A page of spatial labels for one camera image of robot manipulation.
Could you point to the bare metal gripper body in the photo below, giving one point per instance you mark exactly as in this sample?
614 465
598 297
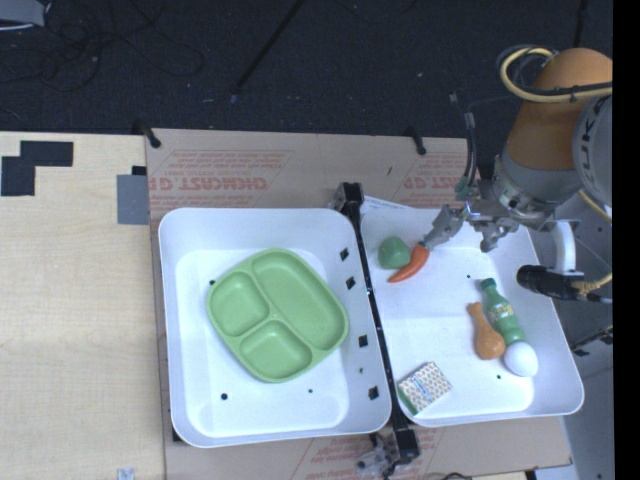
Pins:
505 208

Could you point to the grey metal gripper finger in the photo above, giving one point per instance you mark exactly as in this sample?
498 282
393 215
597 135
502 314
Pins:
492 240
444 225

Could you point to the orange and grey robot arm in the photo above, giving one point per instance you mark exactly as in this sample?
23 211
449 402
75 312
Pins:
545 133

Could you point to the orange carrot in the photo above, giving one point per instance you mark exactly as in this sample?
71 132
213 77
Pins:
412 265

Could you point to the green rounded toy fruit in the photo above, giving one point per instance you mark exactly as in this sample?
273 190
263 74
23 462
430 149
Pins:
393 254

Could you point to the white printed paper sheet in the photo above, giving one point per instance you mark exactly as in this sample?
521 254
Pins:
387 204

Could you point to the green bottle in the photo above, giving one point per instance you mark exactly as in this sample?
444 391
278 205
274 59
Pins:
502 313

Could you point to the white plastic tray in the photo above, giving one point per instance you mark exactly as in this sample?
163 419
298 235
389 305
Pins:
440 318
200 408

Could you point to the brown chicken drumstick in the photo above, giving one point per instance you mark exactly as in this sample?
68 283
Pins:
487 338

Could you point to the thin black rod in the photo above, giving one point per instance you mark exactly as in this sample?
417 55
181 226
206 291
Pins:
378 318

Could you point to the white egg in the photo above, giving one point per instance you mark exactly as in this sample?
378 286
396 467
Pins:
521 359

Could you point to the white packet yellow green print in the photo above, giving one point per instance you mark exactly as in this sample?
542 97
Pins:
426 385

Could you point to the green divided plate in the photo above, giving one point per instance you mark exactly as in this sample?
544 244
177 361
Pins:
295 293

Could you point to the brown cardboard board red print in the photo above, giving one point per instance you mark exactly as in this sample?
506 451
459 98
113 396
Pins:
240 178

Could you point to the black cylinder on white bracket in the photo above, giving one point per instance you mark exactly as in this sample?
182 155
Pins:
545 280

